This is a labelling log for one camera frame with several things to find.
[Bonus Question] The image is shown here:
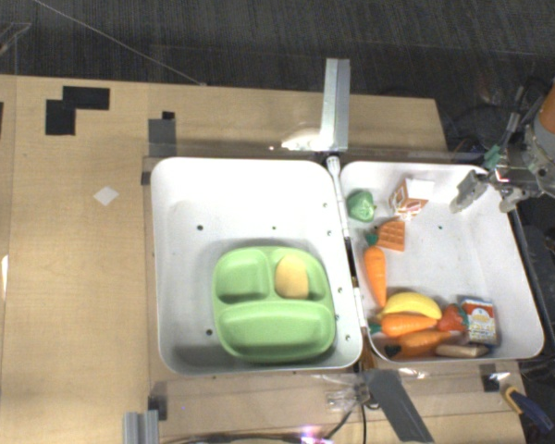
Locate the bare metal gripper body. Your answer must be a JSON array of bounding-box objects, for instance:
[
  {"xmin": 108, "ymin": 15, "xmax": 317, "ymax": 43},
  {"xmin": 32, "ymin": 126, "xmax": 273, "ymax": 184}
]
[{"xmin": 487, "ymin": 142, "xmax": 555, "ymax": 203}]

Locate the white and orange carton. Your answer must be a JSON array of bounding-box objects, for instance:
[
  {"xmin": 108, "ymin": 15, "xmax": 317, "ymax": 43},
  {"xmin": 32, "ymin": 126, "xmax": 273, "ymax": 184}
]
[{"xmin": 388, "ymin": 177, "xmax": 437, "ymax": 220}]

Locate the white plastic tray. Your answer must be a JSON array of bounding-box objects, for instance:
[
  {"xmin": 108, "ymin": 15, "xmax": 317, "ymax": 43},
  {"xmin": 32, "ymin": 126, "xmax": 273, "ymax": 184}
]
[
  {"xmin": 339, "ymin": 160, "xmax": 547, "ymax": 364},
  {"xmin": 149, "ymin": 156, "xmax": 364, "ymax": 377}
]

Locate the orange toy waffle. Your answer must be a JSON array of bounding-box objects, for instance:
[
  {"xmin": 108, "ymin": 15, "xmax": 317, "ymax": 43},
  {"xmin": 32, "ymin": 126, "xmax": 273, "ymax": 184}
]
[{"xmin": 374, "ymin": 218, "xmax": 407, "ymax": 253}]

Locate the green toy pepper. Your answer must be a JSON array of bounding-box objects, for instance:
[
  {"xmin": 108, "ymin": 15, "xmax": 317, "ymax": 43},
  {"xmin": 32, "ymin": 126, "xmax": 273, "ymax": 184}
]
[{"xmin": 345, "ymin": 189, "xmax": 377, "ymax": 223}]

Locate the orange toy carrot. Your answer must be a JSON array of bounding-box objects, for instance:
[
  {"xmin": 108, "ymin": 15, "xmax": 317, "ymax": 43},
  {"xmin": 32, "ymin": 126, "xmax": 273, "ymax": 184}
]
[
  {"xmin": 368, "ymin": 312, "xmax": 438, "ymax": 339},
  {"xmin": 383, "ymin": 329, "xmax": 452, "ymax": 360},
  {"xmin": 363, "ymin": 232, "xmax": 389, "ymax": 309}
]

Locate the yellow banana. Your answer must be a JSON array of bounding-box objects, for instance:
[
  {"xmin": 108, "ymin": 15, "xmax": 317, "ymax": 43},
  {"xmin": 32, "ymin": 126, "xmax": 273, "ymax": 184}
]
[{"xmin": 377, "ymin": 291, "xmax": 444, "ymax": 321}]

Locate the thin black and white rod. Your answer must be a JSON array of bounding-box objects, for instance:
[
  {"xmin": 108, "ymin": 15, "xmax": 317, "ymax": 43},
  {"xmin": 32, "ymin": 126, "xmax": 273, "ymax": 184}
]
[{"xmin": 325, "ymin": 154, "xmax": 368, "ymax": 331}]

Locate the blue and orange carton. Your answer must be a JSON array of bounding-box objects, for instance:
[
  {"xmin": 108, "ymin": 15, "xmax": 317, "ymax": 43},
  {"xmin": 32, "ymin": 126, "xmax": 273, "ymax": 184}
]
[{"xmin": 459, "ymin": 295, "xmax": 500, "ymax": 347}]

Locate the red toy strawberry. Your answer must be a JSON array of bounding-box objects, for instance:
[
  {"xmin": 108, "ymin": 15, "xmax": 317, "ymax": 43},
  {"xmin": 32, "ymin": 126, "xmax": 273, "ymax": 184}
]
[{"xmin": 437, "ymin": 302, "xmax": 470, "ymax": 334}]

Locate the tan toy sausage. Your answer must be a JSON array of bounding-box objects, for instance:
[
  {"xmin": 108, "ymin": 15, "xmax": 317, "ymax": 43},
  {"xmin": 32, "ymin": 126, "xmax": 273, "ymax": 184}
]
[{"xmin": 434, "ymin": 342, "xmax": 491, "ymax": 359}]

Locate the tan toy potato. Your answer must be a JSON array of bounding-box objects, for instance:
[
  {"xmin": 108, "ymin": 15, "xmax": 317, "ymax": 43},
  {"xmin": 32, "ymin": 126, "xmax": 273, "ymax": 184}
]
[{"xmin": 274, "ymin": 253, "xmax": 311, "ymax": 301}]

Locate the green divided plate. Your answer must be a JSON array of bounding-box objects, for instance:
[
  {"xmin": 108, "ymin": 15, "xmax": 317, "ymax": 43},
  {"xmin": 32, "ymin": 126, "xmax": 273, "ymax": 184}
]
[{"xmin": 211, "ymin": 245, "xmax": 338, "ymax": 365}]

